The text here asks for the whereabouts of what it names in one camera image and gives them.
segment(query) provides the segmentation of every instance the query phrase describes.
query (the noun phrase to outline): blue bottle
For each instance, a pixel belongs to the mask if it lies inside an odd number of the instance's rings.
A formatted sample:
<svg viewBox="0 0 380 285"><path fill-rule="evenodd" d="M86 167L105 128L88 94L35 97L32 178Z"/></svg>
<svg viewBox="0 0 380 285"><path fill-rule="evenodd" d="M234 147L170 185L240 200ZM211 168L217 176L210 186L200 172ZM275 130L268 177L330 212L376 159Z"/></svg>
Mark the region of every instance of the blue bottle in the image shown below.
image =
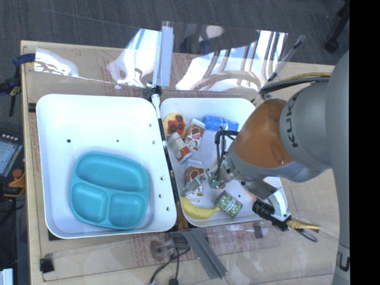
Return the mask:
<svg viewBox="0 0 380 285"><path fill-rule="evenodd" d="M203 117L202 122L204 123L206 130L213 130L213 131L219 131L220 126L224 130L231 130L231 131L237 131L239 127L239 124L237 122L232 122L226 118L219 117L219 116L206 115L205 117Z"/></svg>

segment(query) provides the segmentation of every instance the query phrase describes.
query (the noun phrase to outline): gray carpet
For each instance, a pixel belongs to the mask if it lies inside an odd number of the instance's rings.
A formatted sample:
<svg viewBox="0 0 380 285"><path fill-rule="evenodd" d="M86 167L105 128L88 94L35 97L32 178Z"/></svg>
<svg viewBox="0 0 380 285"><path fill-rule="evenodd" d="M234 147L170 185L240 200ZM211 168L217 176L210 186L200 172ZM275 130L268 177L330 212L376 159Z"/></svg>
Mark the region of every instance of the gray carpet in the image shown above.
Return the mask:
<svg viewBox="0 0 380 285"><path fill-rule="evenodd" d="M125 26L159 30L163 20L304 34L295 62L335 65L349 49L349 24L340 47L334 53L324 49L343 6L339 0L1 1L0 82L14 75L12 59L20 54L22 39L123 48L133 36ZM22 133L21 97L11 118L9 106L10 97L0 97L0 128ZM0 242L6 244L4 235Z"/></svg>

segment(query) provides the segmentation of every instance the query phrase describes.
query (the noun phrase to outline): teal divided plate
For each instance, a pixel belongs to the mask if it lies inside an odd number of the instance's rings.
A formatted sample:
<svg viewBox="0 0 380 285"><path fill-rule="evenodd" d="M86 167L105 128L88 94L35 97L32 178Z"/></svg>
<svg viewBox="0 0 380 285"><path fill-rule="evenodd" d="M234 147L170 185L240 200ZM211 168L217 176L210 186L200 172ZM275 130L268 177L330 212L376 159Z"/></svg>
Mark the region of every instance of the teal divided plate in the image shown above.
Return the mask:
<svg viewBox="0 0 380 285"><path fill-rule="evenodd" d="M75 164L70 206L80 220L113 229L133 229L148 206L149 176L136 161L88 152Z"/></svg>

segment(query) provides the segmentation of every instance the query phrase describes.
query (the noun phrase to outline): caster wheel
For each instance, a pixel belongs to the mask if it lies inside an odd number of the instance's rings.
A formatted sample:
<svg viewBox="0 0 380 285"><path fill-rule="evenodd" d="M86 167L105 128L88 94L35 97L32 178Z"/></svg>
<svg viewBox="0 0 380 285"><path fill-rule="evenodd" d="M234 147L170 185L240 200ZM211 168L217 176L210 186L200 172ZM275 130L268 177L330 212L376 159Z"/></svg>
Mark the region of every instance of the caster wheel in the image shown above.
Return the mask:
<svg viewBox="0 0 380 285"><path fill-rule="evenodd" d="M339 48L339 43L338 41L334 40L334 41L329 41L325 44L325 49L330 52L330 53L333 53L337 50L337 48Z"/></svg>

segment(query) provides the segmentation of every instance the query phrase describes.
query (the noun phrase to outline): yellow banana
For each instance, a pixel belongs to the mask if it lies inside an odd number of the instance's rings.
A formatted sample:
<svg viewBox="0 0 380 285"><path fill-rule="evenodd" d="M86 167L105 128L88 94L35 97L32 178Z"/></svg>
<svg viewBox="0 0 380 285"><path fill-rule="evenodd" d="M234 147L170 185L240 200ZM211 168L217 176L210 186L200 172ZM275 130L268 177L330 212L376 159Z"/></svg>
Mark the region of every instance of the yellow banana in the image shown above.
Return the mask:
<svg viewBox="0 0 380 285"><path fill-rule="evenodd" d="M195 219L200 219L200 220L205 220L209 219L215 212L219 211L219 207L215 207L212 209L207 209L207 208L199 208L196 205L194 205L190 200L188 200L185 197L180 197L181 203L182 203L182 208L183 211L195 218Z"/></svg>

